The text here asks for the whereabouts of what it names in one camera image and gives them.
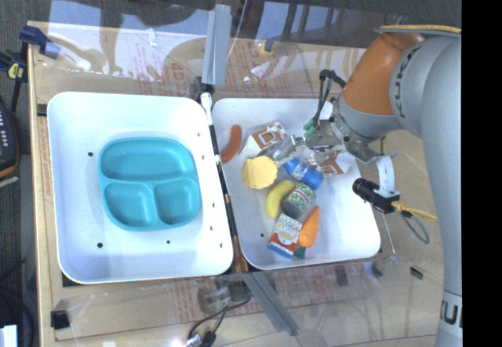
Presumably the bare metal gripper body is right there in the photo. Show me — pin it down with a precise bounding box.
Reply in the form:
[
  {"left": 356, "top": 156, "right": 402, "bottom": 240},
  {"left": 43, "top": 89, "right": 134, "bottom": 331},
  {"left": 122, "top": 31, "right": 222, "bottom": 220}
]
[{"left": 306, "top": 117, "right": 356, "bottom": 153}]

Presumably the orange and white carton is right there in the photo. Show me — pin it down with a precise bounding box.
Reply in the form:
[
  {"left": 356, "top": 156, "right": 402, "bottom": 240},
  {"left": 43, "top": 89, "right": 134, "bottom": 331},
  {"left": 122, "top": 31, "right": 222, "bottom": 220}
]
[
  {"left": 307, "top": 151, "right": 352, "bottom": 178},
  {"left": 246, "top": 121, "right": 290, "bottom": 159}
]

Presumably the blue bottle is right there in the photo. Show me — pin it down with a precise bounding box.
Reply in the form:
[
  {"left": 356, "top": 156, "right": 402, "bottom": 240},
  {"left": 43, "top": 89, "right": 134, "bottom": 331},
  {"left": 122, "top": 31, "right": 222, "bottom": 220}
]
[{"left": 282, "top": 157, "right": 326, "bottom": 192}]

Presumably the yellow biscuit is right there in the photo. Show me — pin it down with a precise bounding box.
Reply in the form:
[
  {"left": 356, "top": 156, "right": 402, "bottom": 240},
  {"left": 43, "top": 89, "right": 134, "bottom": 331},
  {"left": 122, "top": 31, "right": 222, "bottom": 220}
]
[{"left": 241, "top": 155, "right": 279, "bottom": 191}]

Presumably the yellow banana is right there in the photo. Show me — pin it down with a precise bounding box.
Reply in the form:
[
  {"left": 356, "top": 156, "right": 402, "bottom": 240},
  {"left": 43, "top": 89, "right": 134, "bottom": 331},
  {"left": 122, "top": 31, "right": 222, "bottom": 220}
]
[{"left": 265, "top": 179, "right": 298, "bottom": 220}]

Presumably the orange sausage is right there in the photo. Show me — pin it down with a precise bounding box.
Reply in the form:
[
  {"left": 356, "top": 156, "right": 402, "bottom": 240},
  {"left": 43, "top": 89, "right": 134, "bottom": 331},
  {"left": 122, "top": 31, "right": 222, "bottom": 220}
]
[{"left": 219, "top": 124, "right": 244, "bottom": 165}]

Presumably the green and white can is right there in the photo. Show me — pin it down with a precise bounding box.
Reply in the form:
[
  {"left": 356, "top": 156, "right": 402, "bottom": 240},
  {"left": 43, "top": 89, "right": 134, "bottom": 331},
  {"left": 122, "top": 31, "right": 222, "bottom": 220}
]
[{"left": 280, "top": 182, "right": 318, "bottom": 220}]

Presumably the orange carrot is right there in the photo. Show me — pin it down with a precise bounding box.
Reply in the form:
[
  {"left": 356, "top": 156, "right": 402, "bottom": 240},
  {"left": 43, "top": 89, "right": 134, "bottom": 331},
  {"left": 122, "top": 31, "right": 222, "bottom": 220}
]
[{"left": 293, "top": 206, "right": 321, "bottom": 261}]

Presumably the red blue and white carton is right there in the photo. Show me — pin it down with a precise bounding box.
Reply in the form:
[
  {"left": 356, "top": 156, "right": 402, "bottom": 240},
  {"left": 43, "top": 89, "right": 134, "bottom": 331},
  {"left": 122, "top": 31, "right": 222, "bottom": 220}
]
[{"left": 267, "top": 213, "right": 304, "bottom": 259}]

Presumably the white plastic tray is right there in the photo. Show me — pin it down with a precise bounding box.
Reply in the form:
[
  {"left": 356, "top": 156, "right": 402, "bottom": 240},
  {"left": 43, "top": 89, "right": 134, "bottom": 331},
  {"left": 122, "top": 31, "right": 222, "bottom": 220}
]
[
  {"left": 46, "top": 91, "right": 235, "bottom": 285},
  {"left": 210, "top": 97, "right": 383, "bottom": 272}
]

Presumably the blue divided plate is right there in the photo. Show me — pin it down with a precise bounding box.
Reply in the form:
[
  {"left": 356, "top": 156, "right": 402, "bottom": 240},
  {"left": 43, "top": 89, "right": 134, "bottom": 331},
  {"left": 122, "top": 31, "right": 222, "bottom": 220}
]
[{"left": 97, "top": 137, "right": 203, "bottom": 232}]

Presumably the brown cardboard board red print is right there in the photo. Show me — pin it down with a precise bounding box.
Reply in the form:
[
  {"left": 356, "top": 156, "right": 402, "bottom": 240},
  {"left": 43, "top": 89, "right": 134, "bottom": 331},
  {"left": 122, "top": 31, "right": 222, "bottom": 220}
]
[{"left": 27, "top": 19, "right": 446, "bottom": 343}]

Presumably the black cylinder on white bracket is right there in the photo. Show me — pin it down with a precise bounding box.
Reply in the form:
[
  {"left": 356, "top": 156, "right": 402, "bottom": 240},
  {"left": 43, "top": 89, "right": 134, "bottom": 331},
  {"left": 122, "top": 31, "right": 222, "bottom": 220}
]
[{"left": 351, "top": 155, "right": 402, "bottom": 215}]

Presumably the black block with thin wires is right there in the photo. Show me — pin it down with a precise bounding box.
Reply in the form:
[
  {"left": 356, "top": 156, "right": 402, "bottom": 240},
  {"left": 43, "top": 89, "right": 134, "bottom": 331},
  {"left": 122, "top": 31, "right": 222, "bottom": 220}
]
[{"left": 225, "top": 281, "right": 252, "bottom": 302}]

